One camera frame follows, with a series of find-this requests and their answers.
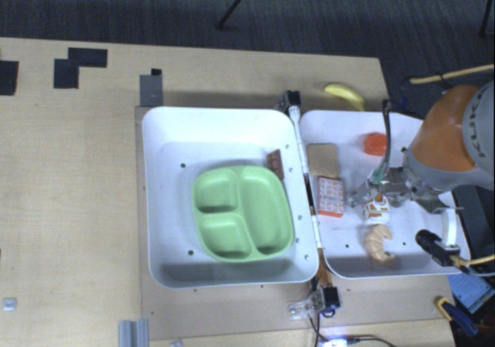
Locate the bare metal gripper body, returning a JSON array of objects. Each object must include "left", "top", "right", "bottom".
[{"left": 366, "top": 166, "right": 454, "bottom": 215}]

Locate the white and orange can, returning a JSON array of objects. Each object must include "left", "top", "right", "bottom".
[{"left": 362, "top": 192, "right": 390, "bottom": 227}]

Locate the orange and white carton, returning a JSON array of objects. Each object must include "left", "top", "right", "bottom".
[{"left": 316, "top": 176, "right": 346, "bottom": 219}]

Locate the white plastic tray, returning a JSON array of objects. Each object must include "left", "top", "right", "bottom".
[
  {"left": 299, "top": 109, "right": 471, "bottom": 281},
  {"left": 141, "top": 105, "right": 320, "bottom": 290}
]

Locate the tan croissant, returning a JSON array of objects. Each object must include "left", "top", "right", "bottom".
[{"left": 364, "top": 223, "right": 397, "bottom": 264}]

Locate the tan bread slice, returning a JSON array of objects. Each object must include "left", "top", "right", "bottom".
[{"left": 306, "top": 142, "right": 340, "bottom": 179}]

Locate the thin black and white rod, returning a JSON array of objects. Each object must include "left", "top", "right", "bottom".
[{"left": 288, "top": 104, "right": 333, "bottom": 289}]

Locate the brown chocolate bar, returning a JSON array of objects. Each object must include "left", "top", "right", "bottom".
[{"left": 265, "top": 148, "right": 287, "bottom": 180}]

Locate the yellow banana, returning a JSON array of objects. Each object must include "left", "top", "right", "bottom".
[{"left": 323, "top": 83, "right": 366, "bottom": 112}]

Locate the green divided plate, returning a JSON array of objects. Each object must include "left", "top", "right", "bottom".
[{"left": 191, "top": 165, "right": 295, "bottom": 263}]

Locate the black cylinder on white bracket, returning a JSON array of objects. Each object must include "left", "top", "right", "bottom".
[{"left": 415, "top": 208, "right": 463, "bottom": 267}]

